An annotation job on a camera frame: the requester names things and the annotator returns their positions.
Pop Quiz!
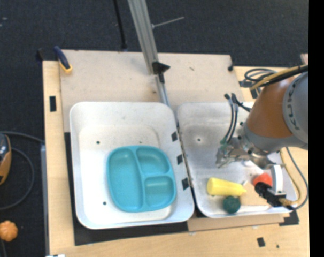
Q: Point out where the green broccoli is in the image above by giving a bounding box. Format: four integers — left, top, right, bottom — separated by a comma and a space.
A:
222, 195, 242, 215

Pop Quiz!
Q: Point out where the pale wood board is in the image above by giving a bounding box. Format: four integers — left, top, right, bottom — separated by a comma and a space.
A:
59, 49, 291, 232

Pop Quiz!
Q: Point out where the black block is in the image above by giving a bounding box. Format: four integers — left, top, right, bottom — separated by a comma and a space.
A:
152, 61, 171, 77

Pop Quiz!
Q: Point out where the orange toy pumpkin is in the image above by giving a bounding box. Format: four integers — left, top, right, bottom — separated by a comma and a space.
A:
0, 220, 19, 243

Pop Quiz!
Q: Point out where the white plastic tray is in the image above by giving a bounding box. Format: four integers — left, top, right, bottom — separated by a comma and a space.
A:
175, 102, 299, 220
69, 101, 196, 230

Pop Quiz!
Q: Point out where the yellow squeeze bottle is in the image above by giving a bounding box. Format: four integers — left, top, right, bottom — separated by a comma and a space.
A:
206, 177, 248, 197

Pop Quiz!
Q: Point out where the blue divided plate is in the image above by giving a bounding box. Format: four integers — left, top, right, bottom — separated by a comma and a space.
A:
106, 145, 178, 213

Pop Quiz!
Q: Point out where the black cylinder on white bracket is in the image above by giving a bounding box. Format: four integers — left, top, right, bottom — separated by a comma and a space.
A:
254, 164, 287, 208

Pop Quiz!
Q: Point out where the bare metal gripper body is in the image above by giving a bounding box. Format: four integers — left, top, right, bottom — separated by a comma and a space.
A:
225, 136, 276, 170

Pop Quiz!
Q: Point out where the red-orange toy food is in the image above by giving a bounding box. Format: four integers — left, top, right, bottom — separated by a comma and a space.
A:
252, 172, 273, 188

